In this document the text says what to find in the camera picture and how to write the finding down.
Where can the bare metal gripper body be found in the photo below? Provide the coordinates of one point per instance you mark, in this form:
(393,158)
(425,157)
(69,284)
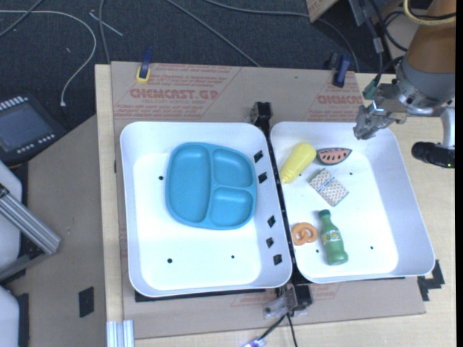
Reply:
(390,101)

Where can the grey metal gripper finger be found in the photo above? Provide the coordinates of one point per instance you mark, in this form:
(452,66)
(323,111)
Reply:
(378,124)
(362,121)

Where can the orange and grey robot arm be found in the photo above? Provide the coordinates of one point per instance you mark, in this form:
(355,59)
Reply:
(432,38)

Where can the watermelon slice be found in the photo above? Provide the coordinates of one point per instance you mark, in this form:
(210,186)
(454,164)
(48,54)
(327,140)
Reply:
(332,156)

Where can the white patterned packet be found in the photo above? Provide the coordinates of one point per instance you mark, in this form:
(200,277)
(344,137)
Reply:
(328,187)

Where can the yellow bottle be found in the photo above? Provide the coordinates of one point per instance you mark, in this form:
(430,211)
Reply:
(298,159)

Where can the white plastic tray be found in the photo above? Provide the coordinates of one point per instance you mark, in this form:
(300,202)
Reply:
(202,262)
(376,230)

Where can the thin black rod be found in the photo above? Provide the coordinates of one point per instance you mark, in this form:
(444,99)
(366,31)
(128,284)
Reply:
(281,201)

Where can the green bottle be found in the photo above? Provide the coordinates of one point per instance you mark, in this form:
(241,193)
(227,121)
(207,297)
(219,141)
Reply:
(332,240)

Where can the orange pretzel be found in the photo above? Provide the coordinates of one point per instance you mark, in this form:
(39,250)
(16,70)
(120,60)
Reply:
(299,238)

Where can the brown cardboard board red print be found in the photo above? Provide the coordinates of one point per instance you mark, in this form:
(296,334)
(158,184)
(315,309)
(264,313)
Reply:
(202,92)

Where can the blue divided plate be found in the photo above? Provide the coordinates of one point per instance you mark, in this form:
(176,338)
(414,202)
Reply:
(195,183)

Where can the black cylinder on white bracket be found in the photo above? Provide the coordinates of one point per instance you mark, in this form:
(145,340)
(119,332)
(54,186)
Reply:
(432,153)

